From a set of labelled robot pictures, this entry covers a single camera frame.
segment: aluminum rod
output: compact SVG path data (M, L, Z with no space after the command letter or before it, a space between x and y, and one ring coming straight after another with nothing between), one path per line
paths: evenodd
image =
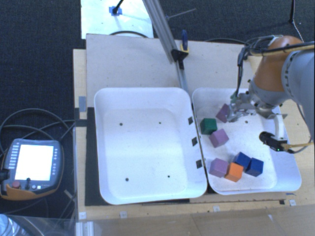
M168 22L165 17L165 13L162 9L162 6L159 0L142 0L144 6L147 9L147 12L152 21L153 27L160 39L162 47L170 61L174 62L172 57L172 50L178 50L171 29L169 28ZM176 62L176 70L179 79L179 84L182 89L188 92L188 86L185 76L185 71L180 69L179 62Z

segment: blue clamp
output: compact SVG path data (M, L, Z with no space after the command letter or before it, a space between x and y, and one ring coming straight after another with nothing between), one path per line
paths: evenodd
M187 31L182 30L182 44L181 44L181 51L185 53L189 53L189 48L188 48L188 36L187 36Z
M123 10L121 8L118 8L118 11L116 14L113 13L113 9L115 9L116 6L112 6L112 7L109 7L109 13L112 15L112 16L116 16L118 17L119 15L122 15L123 14Z

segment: black cable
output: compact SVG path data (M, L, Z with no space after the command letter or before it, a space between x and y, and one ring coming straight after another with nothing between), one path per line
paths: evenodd
M73 123L70 126L70 128L68 128L68 130L58 139L58 141L61 142L64 139L64 137L71 131L71 129L74 128L74 126L75 126L75 123Z
M44 200L44 199L37 200L36 202L34 202L34 203L32 203L32 204L30 204L30 205L28 205L28 206L25 206L25 207L20 208L20 209L16 209L16 210L4 212L3 214L4 214L4 215L8 215L8 214L16 213L16 212L18 212L18 211L22 211L22 210L28 209L28 208L30 208L30 207L32 207L32 206L34 206L34 205L40 203L40 202L43 201L43 200Z
M67 213L67 215L64 217L64 219L68 219L68 217L74 212L74 207L71 209L70 212Z
M249 46L249 45L254 44L258 41L260 42L260 41L265 41L265 40L272 40L275 37L276 37L275 35L269 35L269 36L263 36L263 37L254 37L254 38L247 40L245 42L245 45Z
M117 35L117 34L124 34L124 33L135 34L135 35L139 35L139 36L144 37L144 38L148 38L146 35L139 33L139 32L136 32L136 31L132 31L132 30L121 30L121 31L113 32L110 35Z
M272 52L277 52L277 51L285 52L286 50L290 50L290 49L294 49L294 48L300 48L300 47L306 47L306 46L312 46L314 44L315 44L314 41L311 41L311 42L288 45L288 46L273 48L273 49L261 49L261 48L257 48L256 46L254 46L254 47L250 48L249 50L251 52L255 52L257 54L267 54L267 53L272 53Z
M53 230L56 228L56 226L58 226L62 220L62 217L64 215L64 213L66 212L66 210L68 209L68 207L70 206L70 204L72 203L72 201L74 200L74 198L76 197L77 192L75 192L73 194L73 196L71 197L70 201L68 202L68 204L65 206L65 208L63 209L63 212L61 213L59 219L57 220L57 222L55 223L55 226L53 227Z
M234 39L234 38L211 38L211 39L207 39L204 42L218 42L218 41L228 41L228 42L234 42L234 43L238 43L238 44L243 44L245 45L246 42L242 41L242 40L238 40L238 39Z
M16 111L14 113L12 113L9 117L7 117L3 122L2 124L0 125L0 152L2 155L4 155L4 149L2 147L2 144L1 144L1 131L5 125L5 123L11 119L13 116L17 115L17 114L20 114L20 113L23 113L23 112L40 112L40 113L44 113L50 117L53 117L54 119L57 119L66 129L69 128L69 126L59 117L57 116L56 114L52 113L52 112L49 112L47 110L44 110L44 109L39 109L39 108L29 108L29 109L22 109L22 110L19 110L19 111Z
M44 198L44 201L46 205L46 218L49 218L49 205L46 198Z
M237 57L238 75L237 75L237 87L236 87L234 97L238 96L238 92L239 92L239 89L241 86L242 77L243 77L243 61L244 61L244 58L247 55L247 53L248 53L248 48L243 47L241 52L239 53L239 55Z
M36 132L38 133L41 133L43 135L45 135L47 138L51 139L51 140L54 140L54 138L49 135L47 132L39 129L39 128L35 128L35 127L32 127L32 126L26 126L26 125L6 125L4 126L3 128L21 128L21 129L30 129L30 130L35 130Z
M74 120L64 120L64 122L66 122L66 123L67 123L67 122L74 122ZM52 124L49 124L49 125L47 125L47 126L44 126L44 127L40 128L40 129L41 129L41 130L44 130L44 129L50 128L50 127L52 127L52 126L56 126L56 125L58 125L58 124L60 124L59 121L54 122L54 123L52 123ZM30 133L30 134L27 134L26 136L22 137L22 139L25 139L25 138L27 138L27 137L33 135L33 134L36 134L36 131L34 131L34 132Z
M300 33L298 27L296 26L294 16L295 16L295 0L292 0L289 23L293 24L294 28L296 29L297 33L300 36L300 39L302 40L302 42L304 42L302 34Z

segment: purple cube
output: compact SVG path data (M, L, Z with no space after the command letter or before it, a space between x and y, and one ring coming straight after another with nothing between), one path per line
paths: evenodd
M228 136L224 129L219 129L215 132L213 132L209 136L210 141L212 142L213 147L217 148L223 144L225 144L228 141Z
M228 112L229 112L229 106L224 104L221 107L220 111L217 113L216 118L218 118L220 121L226 123L227 122L226 117L228 115Z
M227 167L228 162L216 158L211 162L209 173L217 177L223 177L227 172Z

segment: blue cube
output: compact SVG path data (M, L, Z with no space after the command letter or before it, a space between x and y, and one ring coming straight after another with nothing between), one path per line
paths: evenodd
M237 163L247 169L248 165L250 164L251 158L246 156L244 153L239 152L233 159L233 163Z
M264 162L256 158L252 158L249 166L247 167L245 173L252 175L254 177L260 175L263 171Z

